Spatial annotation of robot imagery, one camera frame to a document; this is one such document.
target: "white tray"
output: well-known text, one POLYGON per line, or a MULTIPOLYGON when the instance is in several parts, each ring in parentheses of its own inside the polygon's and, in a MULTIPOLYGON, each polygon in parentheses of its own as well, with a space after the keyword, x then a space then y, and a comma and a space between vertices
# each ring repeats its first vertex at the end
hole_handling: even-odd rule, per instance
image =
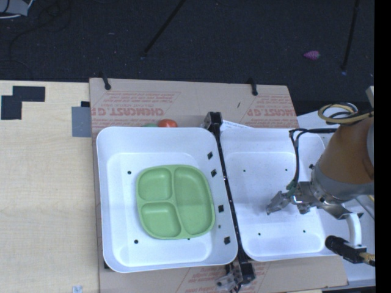
POLYGON ((224 265, 235 259, 238 244, 212 133, 203 128, 108 127, 98 134, 97 154, 103 256, 112 270, 126 273, 224 265), (216 220, 203 236, 155 239, 141 225, 137 175, 145 168, 170 164, 194 166, 209 182, 216 220))
MULTIPOLYGON (((227 129, 221 135, 228 181, 243 250, 256 261, 334 255, 324 241, 336 221, 323 210, 301 215, 289 204, 270 215, 266 205, 278 191, 286 192, 296 170, 288 129, 227 129)), ((310 164, 324 151, 317 134, 299 139, 299 181, 310 181, 310 164)))

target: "white wire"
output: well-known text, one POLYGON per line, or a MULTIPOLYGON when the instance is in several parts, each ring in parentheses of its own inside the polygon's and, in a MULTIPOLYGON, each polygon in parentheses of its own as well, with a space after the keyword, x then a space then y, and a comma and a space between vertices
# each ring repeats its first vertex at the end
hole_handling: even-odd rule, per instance
MULTIPOLYGON (((30 9, 32 3, 34 2, 35 0, 30 0, 30 3, 28 4, 27 6, 27 11, 30 9)), ((20 17, 21 15, 20 14, 15 14, 15 15, 9 15, 9 16, 2 16, 0 17, 0 20, 8 20, 10 18, 17 18, 17 17, 20 17)))

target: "green plate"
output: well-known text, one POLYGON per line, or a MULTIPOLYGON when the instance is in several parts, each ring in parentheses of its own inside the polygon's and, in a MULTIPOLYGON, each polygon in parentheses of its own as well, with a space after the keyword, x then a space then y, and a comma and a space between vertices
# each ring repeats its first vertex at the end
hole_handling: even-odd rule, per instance
POLYGON ((162 165, 141 171, 136 196, 141 224, 155 238, 189 239, 214 225, 208 180, 193 166, 162 165))

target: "red tomato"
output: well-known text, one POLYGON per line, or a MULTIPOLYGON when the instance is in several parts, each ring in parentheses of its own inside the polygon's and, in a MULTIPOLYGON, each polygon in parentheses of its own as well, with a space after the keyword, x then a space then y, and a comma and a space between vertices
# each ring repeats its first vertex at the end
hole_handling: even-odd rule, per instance
POLYGON ((159 127, 178 127, 178 124, 175 120, 163 119, 158 123, 159 127))

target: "black floor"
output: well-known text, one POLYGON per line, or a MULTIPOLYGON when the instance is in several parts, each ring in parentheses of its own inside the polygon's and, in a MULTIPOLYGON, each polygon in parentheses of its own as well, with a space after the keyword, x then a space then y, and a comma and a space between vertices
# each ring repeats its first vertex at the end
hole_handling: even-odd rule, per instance
POLYGON ((184 0, 153 43, 180 1, 36 0, 17 18, 0 10, 0 79, 252 78, 287 85, 298 115, 325 103, 370 106, 375 0, 184 0))

